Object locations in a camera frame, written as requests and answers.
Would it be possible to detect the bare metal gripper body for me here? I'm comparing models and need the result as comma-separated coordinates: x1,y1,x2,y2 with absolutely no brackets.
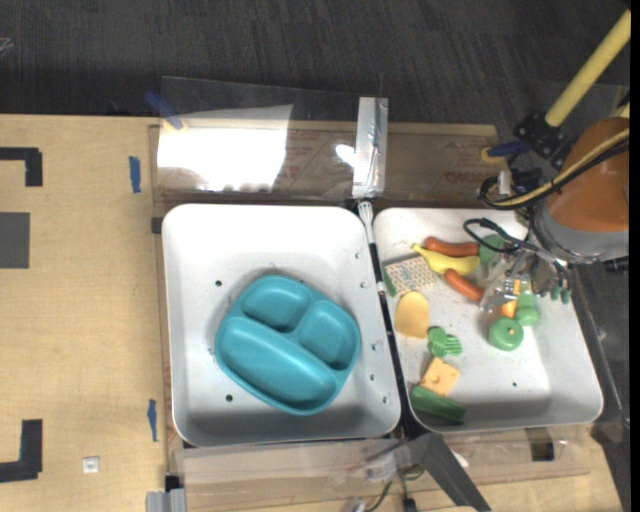
482,248,553,314

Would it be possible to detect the orange carrot with green top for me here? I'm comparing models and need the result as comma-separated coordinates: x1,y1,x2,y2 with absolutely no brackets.
501,289,540,327

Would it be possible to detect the green round toy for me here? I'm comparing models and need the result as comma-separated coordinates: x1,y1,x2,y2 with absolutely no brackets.
478,233,507,266

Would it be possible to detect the orange sausage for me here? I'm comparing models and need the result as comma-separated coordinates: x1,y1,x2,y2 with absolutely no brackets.
424,236,481,258
443,268,485,303

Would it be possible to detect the green doughnut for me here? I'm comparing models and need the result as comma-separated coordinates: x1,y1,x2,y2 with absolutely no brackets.
487,316,525,352

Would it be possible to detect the yellow banana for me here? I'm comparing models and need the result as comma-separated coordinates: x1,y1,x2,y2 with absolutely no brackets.
411,243,481,277

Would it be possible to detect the green ribbed toy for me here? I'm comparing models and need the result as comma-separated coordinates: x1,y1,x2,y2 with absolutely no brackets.
426,325,464,359

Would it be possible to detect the white plastic tray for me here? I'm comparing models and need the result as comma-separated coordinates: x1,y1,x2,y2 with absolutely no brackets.
160,202,403,448
372,206,605,434

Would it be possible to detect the yellow flat oval piece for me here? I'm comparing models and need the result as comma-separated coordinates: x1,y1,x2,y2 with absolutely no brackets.
393,290,431,340

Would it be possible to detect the yellow cheese block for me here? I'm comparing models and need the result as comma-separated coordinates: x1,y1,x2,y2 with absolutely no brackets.
418,356,462,398

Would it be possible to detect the green cucumber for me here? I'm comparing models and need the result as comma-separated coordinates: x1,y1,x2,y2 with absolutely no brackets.
409,384,468,426

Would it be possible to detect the blue divided plate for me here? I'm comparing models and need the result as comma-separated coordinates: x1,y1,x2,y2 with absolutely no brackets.
213,273,362,417

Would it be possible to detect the black cylinder on white bracket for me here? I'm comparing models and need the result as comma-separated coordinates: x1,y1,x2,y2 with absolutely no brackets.
497,167,544,197

